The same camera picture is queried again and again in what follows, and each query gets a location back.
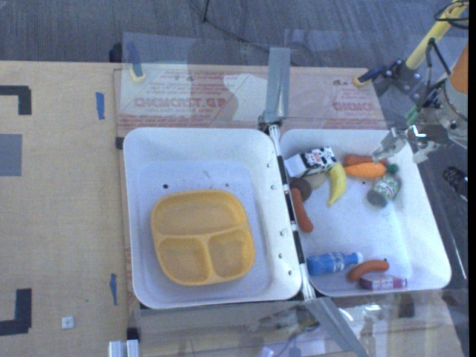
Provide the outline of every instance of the water bottle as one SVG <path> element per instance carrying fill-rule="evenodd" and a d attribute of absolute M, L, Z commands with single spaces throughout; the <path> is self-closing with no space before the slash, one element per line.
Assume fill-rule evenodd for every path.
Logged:
<path fill-rule="evenodd" d="M 356 265 L 364 260 L 361 253 L 325 253 L 307 257 L 307 269 L 310 275 L 329 274 L 342 271 L 348 265 Z"/>

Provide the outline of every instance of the banana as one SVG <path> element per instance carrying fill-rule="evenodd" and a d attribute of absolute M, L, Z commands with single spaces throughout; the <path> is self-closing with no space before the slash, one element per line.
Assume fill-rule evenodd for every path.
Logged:
<path fill-rule="evenodd" d="M 335 163 L 328 173 L 330 177 L 330 198 L 327 202 L 327 206 L 332 206 L 335 200 L 345 192 L 347 175 L 341 163 Z"/>

